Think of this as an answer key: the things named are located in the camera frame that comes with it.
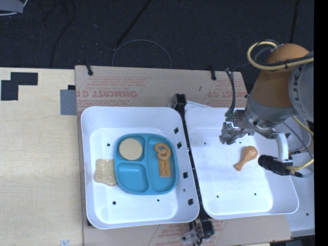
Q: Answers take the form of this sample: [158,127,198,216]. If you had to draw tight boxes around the brown cardboard board red print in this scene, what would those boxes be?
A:
[74,65,293,246]

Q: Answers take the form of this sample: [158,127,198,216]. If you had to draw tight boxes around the orange pretzel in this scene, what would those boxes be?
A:
[154,142,171,161]

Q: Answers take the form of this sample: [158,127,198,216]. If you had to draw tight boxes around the round beige biscuit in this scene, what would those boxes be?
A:
[118,138,144,161]

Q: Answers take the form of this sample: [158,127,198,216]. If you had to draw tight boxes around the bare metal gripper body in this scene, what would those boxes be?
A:
[231,108,281,139]

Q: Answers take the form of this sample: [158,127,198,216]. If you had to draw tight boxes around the beige bread slice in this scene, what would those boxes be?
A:
[93,158,118,187]

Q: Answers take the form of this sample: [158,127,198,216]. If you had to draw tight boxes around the black block with thin wires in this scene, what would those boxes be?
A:
[168,93,187,110]
[199,219,215,240]

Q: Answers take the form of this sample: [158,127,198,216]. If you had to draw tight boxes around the orange chicken drumstick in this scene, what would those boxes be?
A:
[233,145,259,172]

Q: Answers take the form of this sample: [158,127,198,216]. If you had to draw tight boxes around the white plastic tray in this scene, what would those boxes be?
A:
[80,106,201,230]
[184,106,300,220]

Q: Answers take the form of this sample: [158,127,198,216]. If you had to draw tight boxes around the black cylinder on white bracket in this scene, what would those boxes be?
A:
[257,132,293,176]

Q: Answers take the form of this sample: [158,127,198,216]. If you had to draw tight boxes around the blue divided plate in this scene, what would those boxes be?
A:
[113,133,179,196]

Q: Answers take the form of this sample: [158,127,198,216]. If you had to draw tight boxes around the orange rectangular waffle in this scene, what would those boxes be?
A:
[158,158,173,178]

